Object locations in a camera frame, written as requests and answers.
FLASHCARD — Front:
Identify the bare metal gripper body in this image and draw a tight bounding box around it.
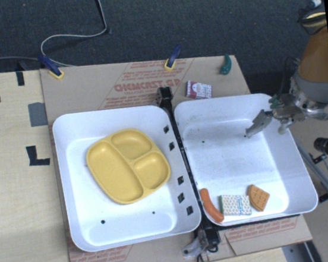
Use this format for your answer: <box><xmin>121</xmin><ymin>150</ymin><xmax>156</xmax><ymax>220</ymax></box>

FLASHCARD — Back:
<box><xmin>269</xmin><ymin>89</ymin><xmax>328</xmax><ymax>128</ymax></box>

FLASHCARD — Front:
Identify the white plastic tray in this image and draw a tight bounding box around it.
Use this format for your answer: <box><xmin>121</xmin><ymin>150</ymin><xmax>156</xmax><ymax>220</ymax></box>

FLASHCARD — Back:
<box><xmin>172</xmin><ymin>84</ymin><xmax>321</xmax><ymax>231</ymax></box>
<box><xmin>50</xmin><ymin>97</ymin><xmax>205</xmax><ymax>256</ymax></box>

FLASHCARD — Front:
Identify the green toy pepper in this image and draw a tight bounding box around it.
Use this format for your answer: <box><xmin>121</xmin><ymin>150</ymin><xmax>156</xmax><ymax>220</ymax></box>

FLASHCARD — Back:
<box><xmin>217</xmin><ymin>52</ymin><xmax>234</xmax><ymax>76</ymax></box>

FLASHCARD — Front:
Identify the red and white carton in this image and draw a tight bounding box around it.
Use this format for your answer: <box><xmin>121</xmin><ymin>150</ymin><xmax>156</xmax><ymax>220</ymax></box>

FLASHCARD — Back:
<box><xmin>182</xmin><ymin>77</ymin><xmax>215</xmax><ymax>102</ymax></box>

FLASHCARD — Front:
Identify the brown toy waffle biscuit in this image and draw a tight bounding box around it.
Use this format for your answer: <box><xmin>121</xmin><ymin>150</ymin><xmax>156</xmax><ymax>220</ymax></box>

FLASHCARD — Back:
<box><xmin>245</xmin><ymin>181</ymin><xmax>273</xmax><ymax>214</ymax></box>

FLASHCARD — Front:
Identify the thin black and white rod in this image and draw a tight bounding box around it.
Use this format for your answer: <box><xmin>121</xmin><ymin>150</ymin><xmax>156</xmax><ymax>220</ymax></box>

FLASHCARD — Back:
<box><xmin>162</xmin><ymin>101</ymin><xmax>215</xmax><ymax>260</ymax></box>

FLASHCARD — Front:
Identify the white patterned carton green edge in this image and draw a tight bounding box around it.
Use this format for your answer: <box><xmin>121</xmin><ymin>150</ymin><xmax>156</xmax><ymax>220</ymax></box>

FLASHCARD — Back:
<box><xmin>217</xmin><ymin>191</ymin><xmax>253</xmax><ymax>220</ymax></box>

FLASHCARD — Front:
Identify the orange toy sausage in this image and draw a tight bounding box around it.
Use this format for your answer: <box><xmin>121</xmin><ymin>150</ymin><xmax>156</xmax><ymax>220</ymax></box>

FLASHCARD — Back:
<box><xmin>198</xmin><ymin>185</ymin><xmax>226</xmax><ymax>226</ymax></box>

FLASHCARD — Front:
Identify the yellow divided plate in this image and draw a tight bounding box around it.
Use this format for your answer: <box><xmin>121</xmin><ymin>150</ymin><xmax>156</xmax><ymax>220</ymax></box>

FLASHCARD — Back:
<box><xmin>82</xmin><ymin>123</ymin><xmax>175</xmax><ymax>210</ymax></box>

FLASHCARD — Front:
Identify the brown cardboard board red print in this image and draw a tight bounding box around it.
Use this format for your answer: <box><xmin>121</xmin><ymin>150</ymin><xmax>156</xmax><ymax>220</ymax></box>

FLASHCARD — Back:
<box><xmin>39</xmin><ymin>36</ymin><xmax>316</xmax><ymax>262</ymax></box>

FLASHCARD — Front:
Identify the black block with thin wires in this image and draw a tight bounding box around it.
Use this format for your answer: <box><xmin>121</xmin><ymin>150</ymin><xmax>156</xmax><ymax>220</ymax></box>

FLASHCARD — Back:
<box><xmin>152</xmin><ymin>85</ymin><xmax>175</xmax><ymax>111</ymax></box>
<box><xmin>198</xmin><ymin>225</ymin><xmax>223</xmax><ymax>254</ymax></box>

